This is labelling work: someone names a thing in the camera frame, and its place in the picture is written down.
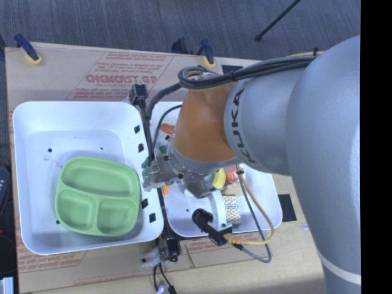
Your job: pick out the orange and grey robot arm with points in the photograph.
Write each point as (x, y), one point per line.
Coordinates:
(306, 133)

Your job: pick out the brown cardboard board red print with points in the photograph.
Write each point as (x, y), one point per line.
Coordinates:
(61, 72)

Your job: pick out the yellow banana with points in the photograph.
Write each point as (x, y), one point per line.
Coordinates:
(220, 179)

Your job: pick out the orange carrot with green top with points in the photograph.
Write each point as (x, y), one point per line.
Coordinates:
(165, 189)

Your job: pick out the orange sausage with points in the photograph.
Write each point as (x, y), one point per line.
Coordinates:
(167, 129)

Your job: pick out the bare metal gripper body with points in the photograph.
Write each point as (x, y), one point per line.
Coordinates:
(196, 186)

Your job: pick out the white plastic tray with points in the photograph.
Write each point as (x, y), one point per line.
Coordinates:
(263, 207)
(79, 121)

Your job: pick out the green divided plate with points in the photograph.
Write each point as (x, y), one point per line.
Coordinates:
(98, 194)

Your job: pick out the pink sausage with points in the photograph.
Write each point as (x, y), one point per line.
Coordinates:
(232, 174)

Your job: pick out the white packet with yellow print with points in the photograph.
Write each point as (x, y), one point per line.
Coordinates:
(231, 209)

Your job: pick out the black cylinder on white bracket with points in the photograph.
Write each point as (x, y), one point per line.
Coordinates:
(218, 213)

